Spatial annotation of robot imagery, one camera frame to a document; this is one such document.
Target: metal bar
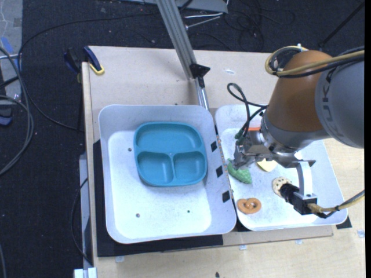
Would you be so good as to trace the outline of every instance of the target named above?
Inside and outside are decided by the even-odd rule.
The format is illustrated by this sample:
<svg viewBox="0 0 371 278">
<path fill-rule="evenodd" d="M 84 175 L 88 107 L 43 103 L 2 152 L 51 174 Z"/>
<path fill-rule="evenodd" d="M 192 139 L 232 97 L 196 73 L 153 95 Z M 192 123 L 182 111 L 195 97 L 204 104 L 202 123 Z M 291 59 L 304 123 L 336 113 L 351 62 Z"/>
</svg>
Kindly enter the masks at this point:
<svg viewBox="0 0 371 278">
<path fill-rule="evenodd" d="M 175 0 L 156 0 L 160 10 L 163 22 L 173 42 L 174 48 L 183 67 L 184 73 L 188 79 L 194 79 L 190 65 L 197 64 L 190 39 L 188 38 L 186 28 L 181 19 Z M 209 103 L 204 87 L 201 87 L 198 81 L 195 81 L 195 87 L 198 96 L 198 102 L 201 106 L 209 110 Z"/>
</svg>

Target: white tray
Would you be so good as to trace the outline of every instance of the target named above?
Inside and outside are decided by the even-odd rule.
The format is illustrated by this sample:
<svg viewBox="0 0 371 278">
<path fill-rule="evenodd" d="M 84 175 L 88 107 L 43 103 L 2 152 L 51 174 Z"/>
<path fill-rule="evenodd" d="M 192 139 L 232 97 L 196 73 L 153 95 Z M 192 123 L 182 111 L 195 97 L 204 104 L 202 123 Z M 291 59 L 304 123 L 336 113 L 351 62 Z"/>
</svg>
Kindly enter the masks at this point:
<svg viewBox="0 0 371 278">
<path fill-rule="evenodd" d="M 234 136 L 246 121 L 244 105 L 226 105 L 219 108 L 215 114 L 216 125 L 221 140 L 221 148 L 225 157 L 233 159 L 235 149 Z M 344 201 L 332 165 L 327 155 L 323 141 L 316 141 L 301 151 L 304 160 L 314 159 L 311 167 L 313 192 L 318 196 L 318 204 L 322 207 L 334 207 Z M 334 213 L 329 218 L 319 218 L 313 214 L 300 215 L 293 206 L 286 203 L 272 190 L 272 180 L 285 176 L 296 186 L 299 185 L 295 168 L 285 169 L 280 165 L 265 172 L 256 164 L 249 168 L 252 184 L 244 184 L 229 175 L 234 202 L 241 198 L 255 197 L 261 201 L 261 210 L 255 214 L 246 215 L 237 210 L 237 216 L 243 226 L 252 231 L 267 231 L 271 229 L 296 228 L 301 226 L 335 225 L 347 218 L 347 209 Z"/>
<path fill-rule="evenodd" d="M 208 161 L 205 179 L 180 187 L 145 184 L 136 169 L 133 138 L 146 122 L 184 122 L 198 129 Z M 233 229 L 237 217 L 228 200 L 230 187 L 220 148 L 211 146 L 218 144 L 209 111 L 198 105 L 109 105 L 99 114 L 99 128 L 106 226 L 115 241 L 219 235 Z"/>
</svg>

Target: gray floor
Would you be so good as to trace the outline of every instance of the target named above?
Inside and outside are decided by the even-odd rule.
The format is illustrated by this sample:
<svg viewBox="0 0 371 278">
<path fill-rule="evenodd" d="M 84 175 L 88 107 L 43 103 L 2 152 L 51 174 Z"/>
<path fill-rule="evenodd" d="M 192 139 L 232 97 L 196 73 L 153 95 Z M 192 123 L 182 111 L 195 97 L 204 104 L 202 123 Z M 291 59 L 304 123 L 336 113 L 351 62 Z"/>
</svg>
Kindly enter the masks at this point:
<svg viewBox="0 0 371 278">
<path fill-rule="evenodd" d="M 0 45 L 10 54 L 18 54 L 22 39 L 22 4 L 23 0 L 0 0 Z M 7 60 L 0 61 L 4 80 L 16 76 Z M 13 82 L 6 87 L 6 94 L 15 99 L 20 98 L 20 85 Z"/>
</svg>

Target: black floor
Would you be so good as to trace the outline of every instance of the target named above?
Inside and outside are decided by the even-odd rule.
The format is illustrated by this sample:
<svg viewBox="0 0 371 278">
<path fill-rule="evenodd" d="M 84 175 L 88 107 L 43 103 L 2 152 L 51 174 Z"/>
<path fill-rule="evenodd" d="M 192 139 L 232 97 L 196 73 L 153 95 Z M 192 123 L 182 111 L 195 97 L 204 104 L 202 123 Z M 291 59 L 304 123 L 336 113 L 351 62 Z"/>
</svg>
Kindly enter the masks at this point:
<svg viewBox="0 0 371 278">
<path fill-rule="evenodd" d="M 319 49 L 319 43 L 363 1 L 231 0 L 228 15 L 190 28 L 189 36 L 194 49 L 273 52 L 298 43 Z M 8 277 L 71 277 L 74 269 L 82 267 L 70 216 L 79 188 L 84 134 L 75 129 L 81 86 L 63 54 L 73 47 L 82 60 L 86 45 L 172 48 L 172 43 L 154 5 L 23 0 L 23 44 L 21 74 L 39 110 L 31 104 L 35 129 L 30 146 L 0 177 L 0 244 Z M 365 8 L 361 7 L 323 51 L 336 56 L 364 44 Z M 14 107 L 13 123 L 0 127 L 0 169 L 21 148 L 25 134 L 25 112 Z"/>
</svg>

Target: black bracket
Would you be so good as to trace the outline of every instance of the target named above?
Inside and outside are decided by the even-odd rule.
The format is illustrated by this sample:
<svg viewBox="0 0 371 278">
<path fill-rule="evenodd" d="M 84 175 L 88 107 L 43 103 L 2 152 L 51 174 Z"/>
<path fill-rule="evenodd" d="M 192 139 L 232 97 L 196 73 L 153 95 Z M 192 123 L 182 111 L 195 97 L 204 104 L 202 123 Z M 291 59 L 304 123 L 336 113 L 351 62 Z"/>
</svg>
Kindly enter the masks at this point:
<svg viewBox="0 0 371 278">
<path fill-rule="evenodd" d="M 192 76 L 194 79 L 197 78 L 198 84 L 200 87 L 205 87 L 205 82 L 203 81 L 203 77 L 210 71 L 210 67 L 202 66 L 199 64 L 191 64 L 190 69 L 192 72 Z"/>
</svg>

